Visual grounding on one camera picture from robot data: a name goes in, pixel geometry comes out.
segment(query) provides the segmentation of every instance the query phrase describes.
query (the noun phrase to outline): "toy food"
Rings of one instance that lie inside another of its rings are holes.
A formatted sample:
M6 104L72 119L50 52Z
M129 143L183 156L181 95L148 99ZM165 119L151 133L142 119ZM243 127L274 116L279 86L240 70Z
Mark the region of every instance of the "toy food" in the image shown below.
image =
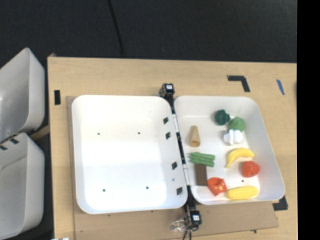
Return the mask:
M224 109L222 109L215 113L214 119L218 125L223 126L230 121L230 115L227 114Z
M260 171L260 166L254 161L245 161L241 171L243 177L253 177Z
M207 181L208 188L214 196L219 195L222 192L226 192L227 186L223 178L212 177Z
M191 127L191 134L190 134L190 141L189 141L189 145L191 147L199 147L200 146L200 137L199 137L199 131L198 131L198 127L193 125Z
M226 196L233 200L243 200L255 197L259 193L255 186L240 186L228 189Z
M204 164L195 164L195 179L198 186L208 185L207 167Z
M214 160L216 156L214 154L204 154L200 152L193 152L189 155L190 162L198 165L205 165L209 167L214 167Z
M229 122L228 129L239 130L243 132L245 130L245 120L239 116L236 116Z
M253 158L255 156L255 153L253 153L249 148L245 147L239 147L234 150L232 150L228 156L227 156L227 168L230 168L231 164L237 159L237 158Z
M230 145L239 144L244 140L244 135L240 130L230 129L223 135L223 140Z

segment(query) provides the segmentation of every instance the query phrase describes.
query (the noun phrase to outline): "toy banana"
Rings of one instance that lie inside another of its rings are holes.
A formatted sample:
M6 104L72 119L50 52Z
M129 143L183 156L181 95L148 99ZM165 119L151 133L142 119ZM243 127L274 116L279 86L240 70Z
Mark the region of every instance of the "toy banana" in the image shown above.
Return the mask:
M240 147L236 148L231 151L227 156L227 168L230 168L230 165L237 159L237 158L253 158L255 153L253 153L249 148Z

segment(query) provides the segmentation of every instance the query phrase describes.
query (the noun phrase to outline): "red tomato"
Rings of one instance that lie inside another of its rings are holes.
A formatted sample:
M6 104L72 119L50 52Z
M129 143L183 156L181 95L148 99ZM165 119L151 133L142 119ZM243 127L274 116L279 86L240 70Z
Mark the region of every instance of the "red tomato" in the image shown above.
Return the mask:
M254 161L246 161L242 165L242 175L244 177L253 177L260 171L260 166Z

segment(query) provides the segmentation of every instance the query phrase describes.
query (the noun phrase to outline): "black cable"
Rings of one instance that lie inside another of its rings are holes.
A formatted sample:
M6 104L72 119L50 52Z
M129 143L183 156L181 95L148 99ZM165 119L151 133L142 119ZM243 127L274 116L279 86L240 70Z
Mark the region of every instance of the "black cable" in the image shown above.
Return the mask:
M189 232L189 240L191 240L192 235L191 235L191 230L190 230L190 229L187 229L187 230L185 231L182 240L185 240L185 239L186 239L188 232Z
M113 21L113 24L114 24L116 36L117 36L118 41L119 41L120 54L121 54L121 55L124 55L124 53L125 53L124 44L123 44L123 42L122 42L122 38L121 38L121 34L120 34L120 29L119 29L119 25L118 25L118 22L117 22L116 14L115 14L115 11L114 11L114 7L113 7L113 5L112 5L111 0L107 0L107 2L108 2L109 9L110 9L112 21Z

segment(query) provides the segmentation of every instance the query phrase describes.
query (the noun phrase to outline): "wooden table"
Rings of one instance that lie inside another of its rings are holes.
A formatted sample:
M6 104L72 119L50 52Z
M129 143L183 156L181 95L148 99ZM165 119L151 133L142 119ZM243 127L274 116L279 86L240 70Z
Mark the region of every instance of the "wooden table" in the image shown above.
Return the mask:
M298 239L296 64L53 56L48 57L47 67L55 238L182 239L182 233L169 228L171 221L183 215L180 209L102 215L82 212L73 195L68 134L67 97L153 96L163 83L173 83L175 96L246 96L255 100L283 176L288 203L288 210L276 212L271 202L198 205L204 222L192 239ZM242 76L250 91L228 76Z

